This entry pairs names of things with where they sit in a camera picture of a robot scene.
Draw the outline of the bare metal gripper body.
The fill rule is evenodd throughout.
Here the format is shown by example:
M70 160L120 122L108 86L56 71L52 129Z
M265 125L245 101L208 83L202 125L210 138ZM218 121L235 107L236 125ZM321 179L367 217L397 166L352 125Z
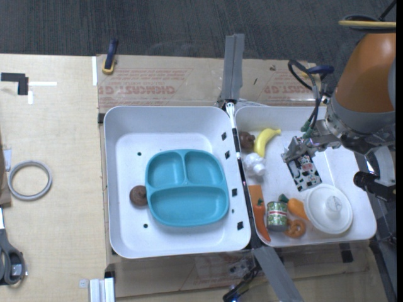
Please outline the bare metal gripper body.
M318 116L316 114L310 117L305 139L311 139L317 145L318 152L323 152L327 148L341 147L343 145L343 133L347 129L340 117L335 113L326 113L325 117L319 120Z

